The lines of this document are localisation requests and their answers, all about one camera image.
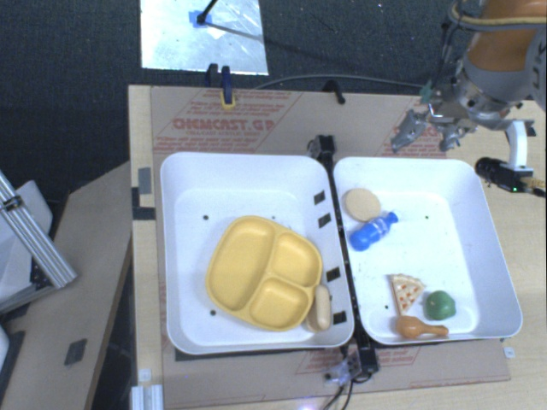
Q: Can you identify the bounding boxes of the brown cardboard board red print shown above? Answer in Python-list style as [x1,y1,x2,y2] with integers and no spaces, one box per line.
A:
[149,85,512,410]

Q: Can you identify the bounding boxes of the blue toy bottle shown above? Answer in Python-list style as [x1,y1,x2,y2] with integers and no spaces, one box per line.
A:
[349,211,400,252]

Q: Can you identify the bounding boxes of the beige bread roll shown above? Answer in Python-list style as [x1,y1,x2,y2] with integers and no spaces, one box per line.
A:
[306,284,333,332]

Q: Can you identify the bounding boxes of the thin black rod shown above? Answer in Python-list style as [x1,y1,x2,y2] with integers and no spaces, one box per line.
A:
[322,154,368,354]

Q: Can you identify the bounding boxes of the yellow divided plate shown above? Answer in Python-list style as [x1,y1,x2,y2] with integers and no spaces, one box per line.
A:
[205,215,324,332]

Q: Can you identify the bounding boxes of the tan round biscuit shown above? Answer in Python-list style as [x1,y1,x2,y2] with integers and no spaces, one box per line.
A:
[344,187,382,223]

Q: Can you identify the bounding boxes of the black cylinder on white bracket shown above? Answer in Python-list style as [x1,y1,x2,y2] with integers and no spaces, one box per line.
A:
[474,119,536,193]

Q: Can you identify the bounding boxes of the orange chicken drumstick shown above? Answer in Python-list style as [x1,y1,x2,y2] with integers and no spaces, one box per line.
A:
[395,315,450,339]

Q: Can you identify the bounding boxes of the green toy pepper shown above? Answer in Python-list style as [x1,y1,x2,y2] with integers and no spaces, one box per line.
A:
[424,290,457,321]

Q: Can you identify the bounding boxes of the white plastic tray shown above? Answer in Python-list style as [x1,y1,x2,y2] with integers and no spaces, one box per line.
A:
[332,156,524,345]
[159,151,356,355]

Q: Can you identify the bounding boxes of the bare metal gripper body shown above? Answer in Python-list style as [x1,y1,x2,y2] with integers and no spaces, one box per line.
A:
[426,78,523,133]

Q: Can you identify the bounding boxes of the pizza slice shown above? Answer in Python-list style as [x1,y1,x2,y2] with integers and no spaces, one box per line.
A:
[387,273,427,318]

